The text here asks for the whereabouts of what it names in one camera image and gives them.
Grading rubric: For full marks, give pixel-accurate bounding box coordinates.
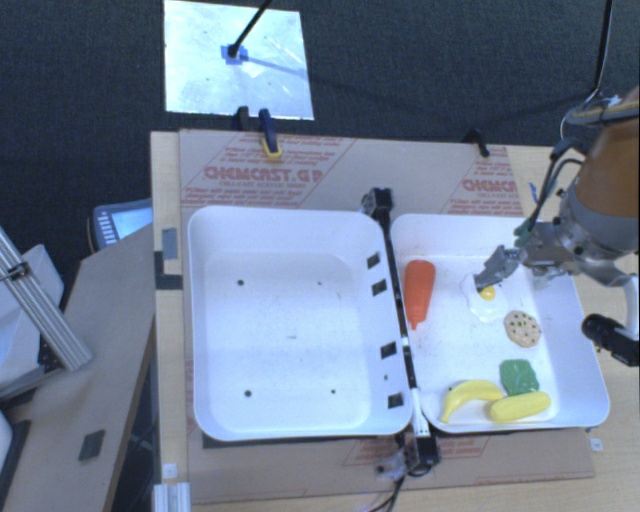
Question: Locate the black cylinder on white bracket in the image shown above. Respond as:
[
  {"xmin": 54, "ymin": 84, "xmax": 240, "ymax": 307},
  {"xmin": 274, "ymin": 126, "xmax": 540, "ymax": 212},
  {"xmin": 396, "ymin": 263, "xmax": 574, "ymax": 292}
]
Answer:
[{"xmin": 580, "ymin": 273, "xmax": 640, "ymax": 366}]

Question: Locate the black block with thin wires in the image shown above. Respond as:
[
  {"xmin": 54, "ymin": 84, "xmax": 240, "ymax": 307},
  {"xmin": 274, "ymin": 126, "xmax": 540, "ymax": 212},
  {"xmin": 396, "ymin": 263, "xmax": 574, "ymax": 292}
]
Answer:
[
  {"xmin": 405, "ymin": 435, "xmax": 442, "ymax": 476},
  {"xmin": 361, "ymin": 187, "xmax": 395, "ymax": 217}
]

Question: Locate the white and yellow fried egg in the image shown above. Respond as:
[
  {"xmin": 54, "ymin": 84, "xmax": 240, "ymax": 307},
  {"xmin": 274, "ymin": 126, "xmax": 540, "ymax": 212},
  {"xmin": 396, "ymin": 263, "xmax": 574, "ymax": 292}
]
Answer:
[{"xmin": 459, "ymin": 273, "xmax": 509, "ymax": 324}]

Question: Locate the orange carrot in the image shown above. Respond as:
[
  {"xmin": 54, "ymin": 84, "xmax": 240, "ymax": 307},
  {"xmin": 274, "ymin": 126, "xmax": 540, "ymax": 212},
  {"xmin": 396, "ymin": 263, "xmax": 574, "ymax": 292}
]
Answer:
[{"xmin": 403, "ymin": 259, "xmax": 437, "ymax": 331}]

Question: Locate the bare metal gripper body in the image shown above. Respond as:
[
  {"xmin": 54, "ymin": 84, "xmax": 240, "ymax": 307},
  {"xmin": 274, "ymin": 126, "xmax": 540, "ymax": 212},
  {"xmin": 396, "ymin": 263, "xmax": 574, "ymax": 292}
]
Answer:
[{"xmin": 517, "ymin": 222, "xmax": 629, "ymax": 289}]

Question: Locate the brown cardboard board red print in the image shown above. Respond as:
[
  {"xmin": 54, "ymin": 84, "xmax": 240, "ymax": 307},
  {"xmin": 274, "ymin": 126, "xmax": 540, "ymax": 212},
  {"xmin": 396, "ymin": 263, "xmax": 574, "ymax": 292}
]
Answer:
[{"xmin": 178, "ymin": 128, "xmax": 597, "ymax": 506}]

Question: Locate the green leafy vegetable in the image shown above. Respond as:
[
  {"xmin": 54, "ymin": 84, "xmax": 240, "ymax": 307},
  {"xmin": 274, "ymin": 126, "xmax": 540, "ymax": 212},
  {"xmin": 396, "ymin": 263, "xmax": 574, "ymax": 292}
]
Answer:
[{"xmin": 499, "ymin": 359, "xmax": 541, "ymax": 396}]

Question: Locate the thin black and white rod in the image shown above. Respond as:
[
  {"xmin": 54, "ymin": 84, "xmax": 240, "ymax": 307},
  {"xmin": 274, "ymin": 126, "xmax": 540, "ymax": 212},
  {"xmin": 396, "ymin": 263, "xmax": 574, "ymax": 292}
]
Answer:
[{"xmin": 378, "ymin": 208, "xmax": 430, "ymax": 437}]

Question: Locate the yellow banana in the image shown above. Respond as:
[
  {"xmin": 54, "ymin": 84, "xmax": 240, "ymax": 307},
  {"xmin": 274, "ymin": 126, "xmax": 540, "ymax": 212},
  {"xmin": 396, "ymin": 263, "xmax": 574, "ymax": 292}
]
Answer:
[{"xmin": 439, "ymin": 379, "xmax": 505, "ymax": 424}]

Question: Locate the beige biscuit with dark dots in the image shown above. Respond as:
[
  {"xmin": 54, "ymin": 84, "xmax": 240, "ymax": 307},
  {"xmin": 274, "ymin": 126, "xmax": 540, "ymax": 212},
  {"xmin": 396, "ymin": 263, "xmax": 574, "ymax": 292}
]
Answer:
[{"xmin": 503, "ymin": 310, "xmax": 543, "ymax": 349}]

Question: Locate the white plastic tray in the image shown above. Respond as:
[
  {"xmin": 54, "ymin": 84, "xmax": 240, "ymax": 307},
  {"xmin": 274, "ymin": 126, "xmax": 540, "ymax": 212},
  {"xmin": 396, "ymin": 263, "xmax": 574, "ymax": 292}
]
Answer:
[
  {"xmin": 187, "ymin": 204, "xmax": 414, "ymax": 443},
  {"xmin": 389, "ymin": 213, "xmax": 612, "ymax": 435}
]

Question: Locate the yellow corn cob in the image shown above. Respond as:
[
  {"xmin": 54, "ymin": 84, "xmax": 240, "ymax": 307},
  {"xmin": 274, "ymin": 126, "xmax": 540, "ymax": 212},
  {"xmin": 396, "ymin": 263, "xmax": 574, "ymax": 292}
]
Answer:
[{"xmin": 489, "ymin": 390, "xmax": 552, "ymax": 424}]

